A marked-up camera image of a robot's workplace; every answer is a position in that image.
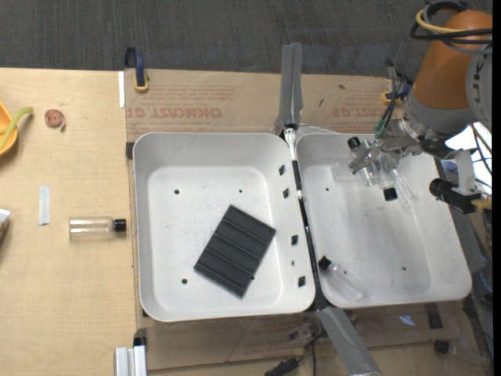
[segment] wooden surface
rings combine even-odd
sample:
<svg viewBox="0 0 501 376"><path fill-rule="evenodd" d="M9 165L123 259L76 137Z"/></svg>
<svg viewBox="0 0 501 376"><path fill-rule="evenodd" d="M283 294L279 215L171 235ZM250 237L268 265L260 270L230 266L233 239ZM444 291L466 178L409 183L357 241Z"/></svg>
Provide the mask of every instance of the wooden surface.
<svg viewBox="0 0 501 376"><path fill-rule="evenodd" d="M0 69L0 100L21 120L0 158L0 374L112 375L113 352L135 333L130 235L69 242L70 216L130 219L125 117L117 72ZM44 113L61 110L64 132ZM50 224L38 225L38 188Z"/></svg>

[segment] orange bowl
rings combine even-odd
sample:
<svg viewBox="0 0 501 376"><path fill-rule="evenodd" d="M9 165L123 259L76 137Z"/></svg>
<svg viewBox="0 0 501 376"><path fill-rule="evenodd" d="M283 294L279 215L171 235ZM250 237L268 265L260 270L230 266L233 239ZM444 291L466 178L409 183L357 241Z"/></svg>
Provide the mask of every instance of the orange bowl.
<svg viewBox="0 0 501 376"><path fill-rule="evenodd" d="M6 128L11 120L12 116L10 115L9 111L6 109L3 103L0 102L0 130ZM4 147L0 149L0 156L6 154L10 150L10 148L14 146L16 140L17 140L17 127L14 129L13 133L10 134L10 137L9 139L7 139L7 143L4 145Z"/></svg>

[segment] black bottle cap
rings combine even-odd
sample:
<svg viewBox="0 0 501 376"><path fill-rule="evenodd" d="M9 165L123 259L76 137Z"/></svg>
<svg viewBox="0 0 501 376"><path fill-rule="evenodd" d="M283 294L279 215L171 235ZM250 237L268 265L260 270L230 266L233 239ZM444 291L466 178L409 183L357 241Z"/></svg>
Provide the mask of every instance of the black bottle cap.
<svg viewBox="0 0 501 376"><path fill-rule="evenodd" d="M348 146L350 147L350 150L354 150L356 147L360 146L360 139L358 139L356 136L353 136L348 140Z"/></svg>
<svg viewBox="0 0 501 376"><path fill-rule="evenodd" d="M437 353L446 354L449 352L451 345L448 342L445 342L444 340L436 340L433 343L433 348Z"/></svg>
<svg viewBox="0 0 501 376"><path fill-rule="evenodd" d="M319 268L322 269L324 272L329 269L329 266L332 262L326 258L325 256L323 256L320 260L319 260Z"/></svg>
<svg viewBox="0 0 501 376"><path fill-rule="evenodd" d="M397 190L395 188L387 188L386 190L383 190L383 193L384 193L384 200L386 202L394 201L395 199L398 198Z"/></svg>
<svg viewBox="0 0 501 376"><path fill-rule="evenodd" d="M113 221L113 231L126 231L127 230L127 220L116 219Z"/></svg>

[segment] black carpet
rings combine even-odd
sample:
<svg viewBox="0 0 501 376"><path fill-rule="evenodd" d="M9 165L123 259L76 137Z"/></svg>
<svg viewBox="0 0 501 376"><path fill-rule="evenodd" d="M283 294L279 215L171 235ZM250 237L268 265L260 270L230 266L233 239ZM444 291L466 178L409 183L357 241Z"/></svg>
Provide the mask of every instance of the black carpet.
<svg viewBox="0 0 501 376"><path fill-rule="evenodd" d="M413 76L425 1L0 0L0 67L121 70L133 45L152 68L279 73L282 45L301 42L304 74L386 76L389 57Z"/></svg>

